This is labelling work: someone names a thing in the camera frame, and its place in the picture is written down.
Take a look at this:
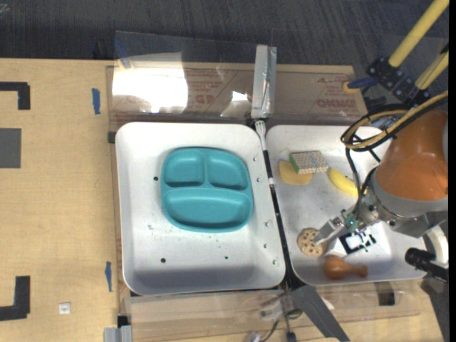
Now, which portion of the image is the tan chocolate chip biscuit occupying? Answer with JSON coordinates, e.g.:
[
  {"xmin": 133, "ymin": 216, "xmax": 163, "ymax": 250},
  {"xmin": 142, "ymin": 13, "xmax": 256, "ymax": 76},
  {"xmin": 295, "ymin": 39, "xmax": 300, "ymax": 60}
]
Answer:
[{"xmin": 296, "ymin": 227, "xmax": 328, "ymax": 258}]

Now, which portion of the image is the teal divided plate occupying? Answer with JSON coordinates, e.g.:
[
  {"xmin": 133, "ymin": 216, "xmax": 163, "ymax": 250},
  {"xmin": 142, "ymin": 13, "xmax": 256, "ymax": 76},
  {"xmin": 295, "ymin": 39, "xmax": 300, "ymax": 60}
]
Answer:
[{"xmin": 160, "ymin": 147, "xmax": 254, "ymax": 233}]

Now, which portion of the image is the black cylinder on white bracket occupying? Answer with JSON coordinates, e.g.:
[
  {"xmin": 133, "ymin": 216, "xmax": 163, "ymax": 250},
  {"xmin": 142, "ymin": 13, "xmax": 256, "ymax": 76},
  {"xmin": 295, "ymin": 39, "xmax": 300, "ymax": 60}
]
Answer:
[{"xmin": 404, "ymin": 224, "xmax": 450, "ymax": 283}]

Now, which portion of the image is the yellow banana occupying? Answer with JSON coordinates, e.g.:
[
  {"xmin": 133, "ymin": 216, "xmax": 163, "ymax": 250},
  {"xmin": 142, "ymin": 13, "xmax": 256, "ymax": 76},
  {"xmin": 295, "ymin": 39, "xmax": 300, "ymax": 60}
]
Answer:
[{"xmin": 328, "ymin": 167, "xmax": 359, "ymax": 197}]

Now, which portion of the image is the brown cardboard board, red print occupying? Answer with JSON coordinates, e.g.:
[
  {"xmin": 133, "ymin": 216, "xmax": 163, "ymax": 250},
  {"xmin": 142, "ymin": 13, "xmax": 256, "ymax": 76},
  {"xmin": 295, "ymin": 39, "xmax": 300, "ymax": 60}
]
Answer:
[{"xmin": 105, "ymin": 64, "xmax": 434, "ymax": 322}]

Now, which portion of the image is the green and yellow patterned carton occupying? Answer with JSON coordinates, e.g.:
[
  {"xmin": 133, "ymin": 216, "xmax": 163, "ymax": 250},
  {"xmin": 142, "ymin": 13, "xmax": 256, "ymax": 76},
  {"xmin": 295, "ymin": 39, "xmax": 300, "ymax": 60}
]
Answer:
[{"xmin": 288, "ymin": 150, "xmax": 329, "ymax": 175}]

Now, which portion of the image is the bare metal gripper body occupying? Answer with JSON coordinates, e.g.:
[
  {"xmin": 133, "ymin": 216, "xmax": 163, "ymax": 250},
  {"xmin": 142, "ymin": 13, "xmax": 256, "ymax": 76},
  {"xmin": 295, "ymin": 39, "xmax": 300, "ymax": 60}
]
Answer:
[{"xmin": 328, "ymin": 197, "xmax": 380, "ymax": 234}]

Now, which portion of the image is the brown chicken drumstick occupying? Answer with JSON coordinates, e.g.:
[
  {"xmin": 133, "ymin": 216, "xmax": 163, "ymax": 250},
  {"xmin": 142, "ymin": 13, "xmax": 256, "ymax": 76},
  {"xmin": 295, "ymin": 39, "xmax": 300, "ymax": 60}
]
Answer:
[{"xmin": 323, "ymin": 255, "xmax": 368, "ymax": 281}]

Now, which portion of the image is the yellow bread slice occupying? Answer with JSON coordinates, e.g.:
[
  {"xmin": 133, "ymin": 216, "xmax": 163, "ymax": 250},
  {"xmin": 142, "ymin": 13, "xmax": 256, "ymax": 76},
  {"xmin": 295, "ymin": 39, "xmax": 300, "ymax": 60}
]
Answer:
[{"xmin": 278, "ymin": 160, "xmax": 314, "ymax": 186}]

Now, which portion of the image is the white plastic tray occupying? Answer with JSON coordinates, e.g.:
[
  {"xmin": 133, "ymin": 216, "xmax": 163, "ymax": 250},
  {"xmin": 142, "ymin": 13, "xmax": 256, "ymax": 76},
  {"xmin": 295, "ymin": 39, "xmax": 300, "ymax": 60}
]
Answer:
[
  {"xmin": 265, "ymin": 124, "xmax": 428, "ymax": 287},
  {"xmin": 114, "ymin": 121, "xmax": 286, "ymax": 296}
]

